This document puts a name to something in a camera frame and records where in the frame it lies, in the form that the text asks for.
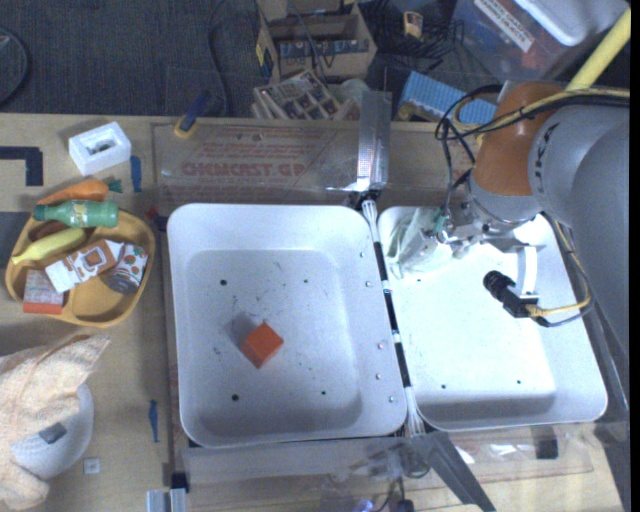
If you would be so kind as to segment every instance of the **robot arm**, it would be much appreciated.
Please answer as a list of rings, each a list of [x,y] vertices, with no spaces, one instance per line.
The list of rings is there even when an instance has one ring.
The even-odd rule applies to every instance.
[[[496,118],[557,91],[519,86]],[[476,241],[499,247],[544,212],[570,228],[593,295],[628,353],[629,109],[583,103],[487,133],[440,239],[454,251]]]

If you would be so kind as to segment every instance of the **cloth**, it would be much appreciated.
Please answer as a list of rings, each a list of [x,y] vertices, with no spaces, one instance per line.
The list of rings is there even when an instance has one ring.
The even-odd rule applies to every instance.
[[[18,464],[11,445],[78,414],[77,389],[109,341],[75,336],[0,357],[0,502],[9,508],[34,507],[49,492],[46,482]]]
[[[425,241],[423,232],[436,227],[438,208],[417,208],[399,220],[390,235],[387,260],[393,275],[425,273],[438,269],[451,260],[451,249],[435,238]]]

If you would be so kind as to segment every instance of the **orange carrot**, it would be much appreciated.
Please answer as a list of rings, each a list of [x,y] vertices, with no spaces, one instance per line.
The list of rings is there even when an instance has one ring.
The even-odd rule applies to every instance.
[[[40,199],[38,204],[61,203],[72,199],[78,201],[98,201],[102,202],[106,199],[107,193],[122,192],[120,180],[115,180],[109,184],[95,178],[87,178],[80,183],[74,183],[62,190],[58,190],[53,194]]]

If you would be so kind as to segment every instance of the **white box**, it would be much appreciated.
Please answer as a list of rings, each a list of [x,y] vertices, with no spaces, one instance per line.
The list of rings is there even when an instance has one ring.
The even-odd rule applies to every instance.
[[[116,122],[69,139],[69,154],[83,176],[90,176],[131,158],[131,142]]]

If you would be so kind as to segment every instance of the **orange block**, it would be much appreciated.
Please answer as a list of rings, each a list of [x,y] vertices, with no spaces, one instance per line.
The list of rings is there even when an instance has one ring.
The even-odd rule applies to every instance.
[[[244,339],[240,350],[256,368],[260,368],[280,350],[283,343],[284,340],[269,324],[262,322]]]

